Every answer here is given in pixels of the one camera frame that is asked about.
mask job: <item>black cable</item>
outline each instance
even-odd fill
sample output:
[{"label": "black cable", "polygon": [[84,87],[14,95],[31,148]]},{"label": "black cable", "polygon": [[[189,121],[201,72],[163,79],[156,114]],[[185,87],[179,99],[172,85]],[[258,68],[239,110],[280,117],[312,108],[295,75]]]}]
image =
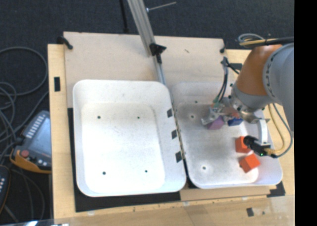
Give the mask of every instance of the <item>black cable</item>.
[{"label": "black cable", "polygon": [[37,191],[39,192],[40,197],[41,197],[41,201],[42,201],[42,211],[41,211],[41,216],[40,216],[39,219],[42,220],[43,217],[44,217],[44,212],[45,212],[45,198],[44,198],[43,192],[41,191],[41,189],[39,188],[39,186],[38,186],[32,179],[30,179],[28,176],[26,176],[25,174],[22,174],[22,173],[20,173],[20,172],[14,170],[14,169],[11,169],[11,171],[12,171],[12,172],[15,172],[15,173],[17,173],[17,174],[19,174],[19,175],[21,175],[21,176],[25,176],[25,178],[26,178],[31,184],[33,184],[33,185],[35,186],[35,188],[37,189]]},{"label": "black cable", "polygon": [[11,135],[8,135],[5,139],[0,140],[0,143],[4,140],[8,139],[11,136],[13,136],[13,141],[15,141],[16,135],[15,135],[15,132],[14,132],[14,129],[13,129],[11,123],[8,121],[8,119],[6,118],[6,116],[3,114],[3,112],[1,110],[0,110],[0,115],[1,115],[1,119],[3,119],[6,122],[8,129],[10,129],[10,131],[11,131]]},{"label": "black cable", "polygon": [[265,39],[257,34],[246,33],[238,37],[239,44],[247,49],[257,46],[284,45],[294,42],[294,37],[284,37],[277,39]]},{"label": "black cable", "polygon": [[11,211],[11,209],[7,205],[4,206],[4,209],[6,210],[8,215],[10,215],[10,217],[14,220],[14,222],[17,224],[19,222],[19,220],[17,219],[15,214]]},{"label": "black cable", "polygon": [[3,152],[2,152],[1,155],[0,155],[0,165],[3,165],[2,159],[3,159],[4,155],[6,154],[6,152],[7,152],[11,147],[13,147],[13,146],[15,146],[15,145],[19,145],[19,144],[21,144],[20,141],[12,142],[11,144],[9,144],[9,145],[3,150]]},{"label": "black cable", "polygon": [[230,67],[232,69],[232,71],[234,71],[236,74],[240,74],[239,71],[237,71],[228,61],[228,59],[226,58],[226,63],[227,63],[227,67]]},{"label": "black cable", "polygon": [[32,117],[32,115],[34,114],[34,112],[36,111],[36,109],[38,108],[38,106],[40,106],[41,102],[44,100],[44,98],[49,94],[48,91],[46,91],[42,97],[40,98],[40,100],[37,102],[37,104],[34,106],[33,110],[30,112],[30,114],[26,117],[26,119],[22,122],[22,124],[20,124],[18,127],[16,127],[14,129],[15,132],[17,132],[18,130],[20,130],[25,124],[26,122],[29,121],[29,119]]},{"label": "black cable", "polygon": [[[13,122],[13,119],[14,119],[14,116],[15,116],[15,105],[14,105],[14,99],[10,96],[10,94],[6,91],[6,90],[4,90],[3,88],[1,88],[0,87],[0,90],[3,92],[3,94],[5,94],[7,97],[8,97],[8,99],[9,99],[9,101],[10,101],[10,105],[9,105],[9,107],[12,107],[12,114],[11,114],[11,120],[10,120],[10,123],[12,123]],[[7,109],[7,107],[1,107],[0,108],[0,111],[2,111],[2,110],[5,110],[5,109]]]},{"label": "black cable", "polygon": [[2,117],[2,114],[0,114],[0,119],[3,122],[3,126],[4,126],[4,133],[6,134],[6,136],[9,136],[9,128],[6,126],[6,122],[4,120],[4,118]]},{"label": "black cable", "polygon": [[[16,100],[16,90],[15,90],[15,88],[14,88],[10,83],[7,83],[7,82],[0,82],[0,85],[1,85],[1,84],[5,85],[5,86],[8,86],[8,87],[10,87],[10,88],[12,89],[13,95],[14,95],[14,97],[13,97],[13,102],[15,102],[15,100]],[[11,105],[9,104],[9,102],[6,102],[5,104],[7,104],[7,106],[1,107],[0,110],[5,110],[5,109],[8,109],[8,108],[11,107]]]},{"label": "black cable", "polygon": [[27,190],[27,193],[29,195],[29,201],[30,201],[30,209],[31,209],[31,219],[34,218],[34,205],[33,205],[33,199],[32,199],[32,194],[31,194],[31,190],[30,190],[30,186],[28,184],[28,181],[25,177],[25,175],[23,174],[23,169],[19,168],[20,169],[20,172],[23,176],[23,180],[24,180],[24,183],[25,183],[25,187],[26,187],[26,190]]},{"label": "black cable", "polygon": [[5,48],[3,50],[0,51],[0,55],[9,51],[16,51],[16,50],[23,50],[23,51],[28,51],[28,52],[32,52],[34,54],[36,54],[44,63],[45,65],[45,74],[44,74],[44,78],[42,79],[42,81],[40,82],[40,84],[38,84],[34,89],[31,89],[29,91],[26,92],[20,92],[17,93],[17,96],[25,96],[28,94],[31,94],[33,92],[35,92],[36,90],[38,90],[46,81],[47,77],[48,77],[48,64],[45,61],[45,58],[43,57],[43,55],[41,55],[38,51],[28,48],[28,47],[9,47],[9,48]]},{"label": "black cable", "polygon": [[223,77],[223,83],[222,83],[222,87],[217,95],[217,99],[219,102],[221,102],[221,100],[223,99],[224,97],[224,93],[226,91],[226,88],[227,88],[227,83],[228,83],[228,68],[227,68],[227,58],[226,57],[223,57],[223,60],[221,62],[222,64],[222,67],[223,67],[223,71],[224,71],[224,77]]}]

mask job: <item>wooden board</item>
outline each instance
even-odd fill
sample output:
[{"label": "wooden board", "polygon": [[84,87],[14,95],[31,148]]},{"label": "wooden board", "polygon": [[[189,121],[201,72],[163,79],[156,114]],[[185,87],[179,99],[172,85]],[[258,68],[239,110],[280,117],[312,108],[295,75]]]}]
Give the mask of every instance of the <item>wooden board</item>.
[{"label": "wooden board", "polygon": [[[192,42],[194,45],[198,45],[201,48],[201,51],[204,52],[202,55],[208,56],[209,53],[205,52],[205,49],[202,48],[202,45],[210,44],[213,39],[195,39],[190,40],[188,38],[170,38],[170,37],[162,37],[160,40],[158,40],[158,43],[164,45],[164,43],[168,42],[176,42],[182,41],[181,44],[183,47],[186,46],[184,49],[187,51],[192,51],[195,53],[193,48],[191,48],[190,43]],[[219,44],[219,47],[221,47],[221,42],[217,39],[217,44]],[[73,193],[73,178],[72,178],[72,167],[71,167],[71,156],[70,156],[70,143],[69,143],[69,130],[68,130],[68,117],[67,117],[67,89],[66,89],[66,71],[65,71],[65,55],[64,52],[68,51],[68,49],[65,48],[63,45],[48,45],[48,52],[49,52],[49,82],[50,82],[50,111],[51,111],[51,123],[52,123],[52,155],[53,155],[53,209],[54,209],[54,218],[68,218],[68,217],[85,217],[88,216],[91,212],[75,212],[75,202],[74,202],[74,193]],[[242,50],[242,51],[227,51],[225,54],[228,54],[229,60],[231,62],[243,62],[246,58],[248,51]],[[185,57],[180,57],[182,54],[177,55],[175,59],[181,58],[181,60],[184,60]],[[171,70],[168,70],[169,68],[172,68],[173,61],[172,57],[168,58],[166,57],[166,60],[164,63],[166,64],[165,75],[167,80],[173,80],[173,77],[175,77],[174,82],[177,82],[177,79],[182,79],[182,75],[186,74],[187,70],[184,70],[183,68],[178,67],[178,75],[173,73]],[[195,61],[187,62],[188,69],[196,63]],[[192,77],[199,77],[199,73],[201,73],[202,70],[192,70],[193,76]],[[219,77],[222,77],[222,70],[220,69],[218,75]],[[54,91],[54,78],[59,77],[60,78],[60,85],[61,90],[56,92]],[[271,133],[273,140],[276,138],[275,133]],[[283,177],[283,183],[286,189],[287,194],[294,194],[294,151],[290,151],[287,156],[284,158],[281,158],[281,163],[283,167],[283,171],[286,172]],[[197,194],[195,196],[194,192],[191,192],[190,190],[183,190],[182,200],[189,201],[189,200],[200,200],[203,199],[206,202],[206,199],[208,202],[212,203],[215,201],[215,199],[219,198],[228,198],[228,197],[237,197],[237,200],[241,200],[244,196],[263,196],[267,193],[269,193],[269,189],[272,187],[257,187],[257,188],[250,188],[248,190],[242,190],[242,189],[235,189],[231,188],[230,190],[212,190],[208,195],[203,194],[201,192],[200,194]],[[168,204],[154,204],[154,205],[146,205],[146,206],[138,206],[137,209],[146,209],[146,210],[153,210],[153,209],[166,209],[166,208],[172,208],[172,207],[183,207],[183,202],[177,202],[177,203],[168,203]],[[133,212],[136,210],[136,207],[121,207],[121,208],[113,208],[113,209],[103,209],[103,210],[97,210],[94,211],[94,215],[106,215],[106,214],[113,214],[113,213],[125,213],[125,212]]]}]

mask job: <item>small object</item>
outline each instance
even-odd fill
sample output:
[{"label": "small object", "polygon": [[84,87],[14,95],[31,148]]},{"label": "small object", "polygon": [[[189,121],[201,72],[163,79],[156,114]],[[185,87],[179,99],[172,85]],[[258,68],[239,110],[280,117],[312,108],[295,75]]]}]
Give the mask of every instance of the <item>small object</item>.
[{"label": "small object", "polygon": [[64,38],[63,36],[59,36],[57,38],[57,43],[58,44],[66,44],[67,48],[69,48],[70,50],[73,49],[73,46],[69,43],[69,41]]},{"label": "small object", "polygon": [[208,129],[209,130],[218,130],[218,129],[222,128],[223,125],[224,125],[224,121],[223,121],[222,117],[219,116],[215,121],[213,121],[212,123],[210,123],[208,125]]},{"label": "small object", "polygon": [[251,149],[248,148],[248,146],[244,144],[243,139],[244,139],[244,136],[240,136],[239,138],[235,140],[236,152],[238,153],[248,153],[251,151]]},{"label": "small object", "polygon": [[21,157],[23,157],[23,158],[28,158],[29,154],[30,154],[30,152],[26,149],[22,150],[20,153]]},{"label": "small object", "polygon": [[151,8],[146,8],[146,11],[147,13],[150,12],[151,10],[155,10],[155,9],[159,9],[159,8],[162,8],[162,7],[166,7],[166,6],[170,6],[170,5],[174,5],[176,4],[177,2],[171,2],[171,3],[168,3],[168,4],[164,4],[164,5],[160,5],[160,6],[155,6],[155,7],[151,7]]},{"label": "small object", "polygon": [[239,161],[239,165],[242,167],[245,173],[248,173],[250,170],[258,167],[260,164],[260,161],[254,153]]},{"label": "small object", "polygon": [[233,119],[228,120],[228,126],[240,125],[243,119],[234,117]]},{"label": "small object", "polygon": [[201,122],[203,125],[207,125],[207,124],[214,122],[218,117],[219,117],[219,113],[216,112],[216,108],[215,108],[214,104],[212,104],[209,107],[209,112],[208,112],[207,116],[202,118]]},{"label": "small object", "polygon": [[247,135],[246,137],[244,137],[243,139],[243,143],[250,149],[252,149],[256,154],[258,154],[259,156],[266,156],[267,152],[265,149],[269,149],[271,148],[270,144],[264,144],[264,145],[260,145],[259,143],[257,143],[258,139]]},{"label": "small object", "polygon": [[0,214],[2,212],[2,209],[4,208],[6,198],[8,196],[8,191],[10,187],[10,179],[11,179],[11,174],[10,170],[1,165],[0,166]]},{"label": "small object", "polygon": [[158,63],[162,64],[162,58],[160,55],[166,50],[166,47],[152,43],[150,44],[150,50],[152,56],[156,56]]},{"label": "small object", "polygon": [[224,53],[224,50],[226,49],[226,46],[223,46],[220,50],[219,50],[219,52],[222,54],[222,53]]}]

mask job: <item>metal pole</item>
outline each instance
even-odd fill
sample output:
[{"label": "metal pole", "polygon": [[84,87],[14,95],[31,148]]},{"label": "metal pole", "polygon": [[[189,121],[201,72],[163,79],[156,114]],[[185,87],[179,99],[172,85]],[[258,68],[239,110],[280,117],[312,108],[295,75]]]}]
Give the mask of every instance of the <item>metal pole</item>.
[{"label": "metal pole", "polygon": [[[147,55],[152,56],[150,45],[155,44],[155,39],[144,2],[143,0],[127,1]],[[154,57],[153,60],[157,71],[158,80],[162,84],[166,84],[161,63],[158,63],[156,57]]]}]

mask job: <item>orange block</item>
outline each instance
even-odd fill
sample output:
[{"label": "orange block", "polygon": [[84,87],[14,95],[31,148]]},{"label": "orange block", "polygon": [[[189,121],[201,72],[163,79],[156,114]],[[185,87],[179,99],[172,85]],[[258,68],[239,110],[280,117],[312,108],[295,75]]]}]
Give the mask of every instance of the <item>orange block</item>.
[{"label": "orange block", "polygon": [[245,173],[258,167],[260,164],[261,163],[255,154],[250,154],[239,161],[239,165],[242,167]]},{"label": "orange block", "polygon": [[248,152],[251,151],[251,149],[249,149],[247,147],[247,145],[243,143],[243,139],[244,139],[244,136],[240,136],[239,138],[236,139],[236,141],[235,141],[235,143],[236,143],[236,152],[248,153]]}]

